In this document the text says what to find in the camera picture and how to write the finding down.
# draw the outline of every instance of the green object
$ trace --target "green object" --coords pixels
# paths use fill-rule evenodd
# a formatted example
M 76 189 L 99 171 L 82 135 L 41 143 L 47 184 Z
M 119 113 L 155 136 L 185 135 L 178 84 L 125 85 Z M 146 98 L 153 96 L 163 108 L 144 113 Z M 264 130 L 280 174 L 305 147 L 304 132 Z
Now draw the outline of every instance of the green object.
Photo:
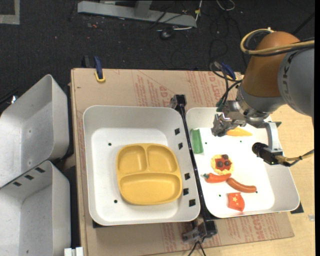
M 204 151 L 204 147 L 202 146 L 202 140 L 200 135 L 200 130 L 192 130 L 191 131 L 191 137 L 192 137 L 192 149 L 193 153 L 200 154 Z

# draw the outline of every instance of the metal base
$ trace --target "metal base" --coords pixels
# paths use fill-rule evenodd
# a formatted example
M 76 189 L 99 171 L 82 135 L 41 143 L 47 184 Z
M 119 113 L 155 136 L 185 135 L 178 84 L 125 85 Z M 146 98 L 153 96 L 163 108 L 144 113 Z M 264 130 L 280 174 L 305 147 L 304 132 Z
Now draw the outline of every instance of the metal base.
M 156 22 L 163 14 L 162 11 L 150 10 L 152 1 L 136 1 L 135 7 L 126 7 L 114 4 L 81 1 L 78 3 L 78 13 L 111 16 L 145 22 Z M 166 12 L 158 20 L 159 23 L 197 27 L 196 19 L 191 15 L 179 15 Z

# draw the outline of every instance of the white tray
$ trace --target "white tray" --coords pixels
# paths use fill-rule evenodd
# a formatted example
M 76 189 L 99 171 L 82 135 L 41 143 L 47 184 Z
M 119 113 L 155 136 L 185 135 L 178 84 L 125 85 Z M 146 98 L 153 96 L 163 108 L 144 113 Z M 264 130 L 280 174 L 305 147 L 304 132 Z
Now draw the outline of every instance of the white tray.
M 218 218 L 229 218 L 295 210 L 300 204 L 300 198 L 290 169 L 279 164 L 269 165 L 252 152 L 254 143 L 268 144 L 266 129 L 254 128 L 247 124 L 242 128 L 251 132 L 252 136 L 214 136 L 211 128 L 217 113 L 216 109 L 215 107 L 191 108 L 186 113 L 189 132 L 192 129 L 200 130 L 203 153 L 194 154 L 194 157 L 205 205 L 209 212 Z M 231 158 L 234 166 L 232 178 L 242 184 L 257 187 L 257 193 L 241 193 L 245 202 L 243 212 L 228 208 L 227 193 L 235 193 L 237 190 L 225 181 L 208 183 L 202 176 L 215 173 L 211 167 L 211 158 L 220 154 L 228 154 Z
M 89 211 L 95 222 L 113 226 L 187 222 L 198 217 L 195 174 L 183 120 L 177 111 L 168 107 L 91 106 L 83 114 L 83 125 Z M 159 205 L 124 201 L 117 182 L 116 157 L 122 147 L 136 143 L 168 146 L 177 158 L 182 189 L 188 194 L 182 192 L 177 200 Z
M 67 96 L 48 74 L 0 116 L 0 188 L 68 146 Z
M 70 247 L 70 185 L 50 161 L 4 186 L 0 206 L 1 256 L 61 256 Z

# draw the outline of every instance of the blue clamp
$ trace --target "blue clamp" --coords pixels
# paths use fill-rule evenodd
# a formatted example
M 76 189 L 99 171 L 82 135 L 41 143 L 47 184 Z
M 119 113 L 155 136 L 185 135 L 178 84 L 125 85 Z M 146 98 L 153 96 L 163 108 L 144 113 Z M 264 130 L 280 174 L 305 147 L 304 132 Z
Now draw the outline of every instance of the blue clamp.
M 99 83 L 103 83 L 104 81 L 106 81 L 105 75 L 102 72 L 102 65 L 101 65 L 101 61 L 100 58 L 98 56 L 94 56 L 94 67 L 96 69 L 95 71 L 95 78 Z
M 235 72 L 232 70 L 232 68 L 228 65 L 228 64 L 224 64 L 223 62 L 221 63 L 221 66 L 223 68 L 223 70 L 226 72 L 226 74 L 231 77 L 233 80 L 236 80 L 236 74 Z

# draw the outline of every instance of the cardboard sheet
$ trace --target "cardboard sheet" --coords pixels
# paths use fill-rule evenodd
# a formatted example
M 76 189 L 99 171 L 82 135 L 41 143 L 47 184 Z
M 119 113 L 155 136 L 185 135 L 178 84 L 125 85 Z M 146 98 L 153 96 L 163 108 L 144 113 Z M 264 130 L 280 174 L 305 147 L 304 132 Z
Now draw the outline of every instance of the cardboard sheet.
M 192 230 L 190 223 L 94 227 L 88 207 L 83 113 L 93 105 L 168 107 L 176 94 L 185 95 L 188 109 L 214 107 L 225 93 L 225 80 L 206 71 L 104 69 L 106 82 L 98 83 L 94 72 L 90 68 L 71 71 L 80 236 L 85 255 L 142 256 L 190 250 L 193 244 L 182 240 L 182 234 Z M 229 92 L 229 100 L 236 91 Z M 218 234 L 206 239 L 204 248 L 294 236 L 286 212 L 217 219 L 215 224 Z

